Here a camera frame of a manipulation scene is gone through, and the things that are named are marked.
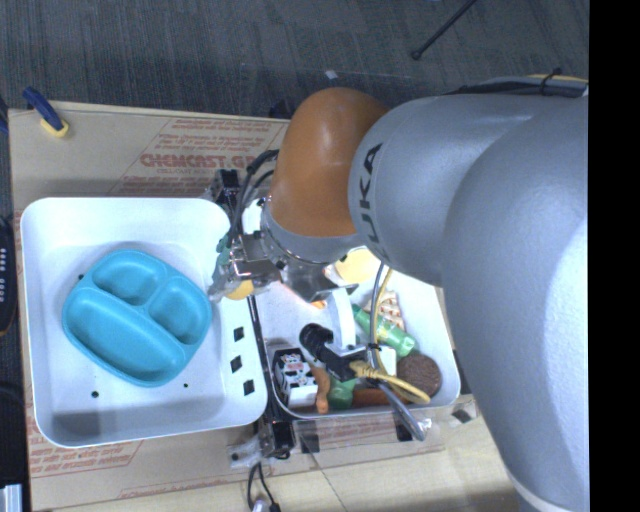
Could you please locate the brown round biscuit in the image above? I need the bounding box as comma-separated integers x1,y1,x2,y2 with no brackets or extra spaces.
396,353,444,399

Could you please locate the pale toy bread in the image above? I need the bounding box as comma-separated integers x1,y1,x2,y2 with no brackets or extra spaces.
370,289,407,327

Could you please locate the yellow round toy food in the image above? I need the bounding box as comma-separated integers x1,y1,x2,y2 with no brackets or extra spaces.
224,279,256,302

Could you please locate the blue divided plate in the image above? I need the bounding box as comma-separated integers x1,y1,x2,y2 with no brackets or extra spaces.
60,248,214,389

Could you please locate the yellow and white toy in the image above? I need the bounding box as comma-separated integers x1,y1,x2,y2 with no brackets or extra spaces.
322,247,382,288

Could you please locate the green plastic bottle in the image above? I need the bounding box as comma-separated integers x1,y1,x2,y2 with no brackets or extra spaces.
351,303,419,358

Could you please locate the black cylinder on white bracket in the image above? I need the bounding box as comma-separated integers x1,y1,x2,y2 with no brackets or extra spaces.
298,286,371,384

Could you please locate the orange carrot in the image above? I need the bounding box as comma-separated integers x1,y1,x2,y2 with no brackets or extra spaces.
309,364,332,415

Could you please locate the black block with thin wires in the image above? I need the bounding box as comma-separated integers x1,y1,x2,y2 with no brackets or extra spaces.
256,418,297,459
214,168,242,202

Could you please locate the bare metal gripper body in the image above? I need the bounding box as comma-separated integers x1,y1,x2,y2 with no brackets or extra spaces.
228,232,360,303

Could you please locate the white plastic tray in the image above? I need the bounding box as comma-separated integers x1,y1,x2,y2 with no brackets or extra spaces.
19,196,269,449
248,259,462,422

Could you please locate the green toy vegetable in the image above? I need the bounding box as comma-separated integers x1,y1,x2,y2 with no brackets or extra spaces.
327,377,359,412

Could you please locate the brown cardboard board red print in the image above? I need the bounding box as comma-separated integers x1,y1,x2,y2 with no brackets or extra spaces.
7,99,482,512

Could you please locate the white printed carton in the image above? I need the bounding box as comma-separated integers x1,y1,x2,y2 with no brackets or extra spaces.
272,347,321,409

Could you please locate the thin black and white rod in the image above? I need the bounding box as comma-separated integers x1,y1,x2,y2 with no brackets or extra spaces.
246,293,275,422

